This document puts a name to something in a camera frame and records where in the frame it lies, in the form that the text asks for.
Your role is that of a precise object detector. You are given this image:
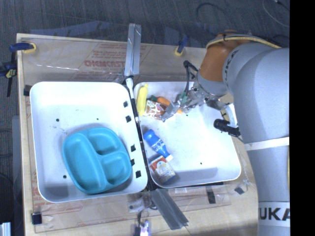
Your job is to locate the orange carrot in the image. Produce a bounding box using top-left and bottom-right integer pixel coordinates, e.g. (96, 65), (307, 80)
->
(147, 95), (184, 115)

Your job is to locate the orange and white carton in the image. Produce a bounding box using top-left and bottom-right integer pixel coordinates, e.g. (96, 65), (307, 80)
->
(149, 155), (176, 185)

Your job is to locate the orange and white printed packet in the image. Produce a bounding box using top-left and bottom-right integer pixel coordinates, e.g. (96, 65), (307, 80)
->
(143, 99), (168, 120)

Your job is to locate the blue bottle with white cap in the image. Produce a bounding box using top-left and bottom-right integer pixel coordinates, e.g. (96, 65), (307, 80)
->
(143, 129), (174, 162)

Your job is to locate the white plastic tray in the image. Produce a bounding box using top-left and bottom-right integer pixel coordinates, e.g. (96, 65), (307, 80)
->
(132, 81), (242, 189)
(29, 81), (149, 204)

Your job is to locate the black cylinder on white bracket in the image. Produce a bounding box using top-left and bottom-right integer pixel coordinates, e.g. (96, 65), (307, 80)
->
(213, 103), (241, 138)

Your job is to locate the yellow banana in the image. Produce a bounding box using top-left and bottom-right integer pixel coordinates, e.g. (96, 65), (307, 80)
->
(136, 83), (149, 117)

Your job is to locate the blue divided plate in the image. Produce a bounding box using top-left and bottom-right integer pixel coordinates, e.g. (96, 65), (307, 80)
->
(62, 126), (133, 195)

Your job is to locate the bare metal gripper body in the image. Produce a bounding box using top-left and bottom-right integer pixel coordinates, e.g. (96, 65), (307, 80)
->
(175, 86), (215, 111)

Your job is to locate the brown cardboard board red print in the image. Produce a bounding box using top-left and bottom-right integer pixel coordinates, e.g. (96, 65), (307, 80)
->
(21, 37), (234, 234)

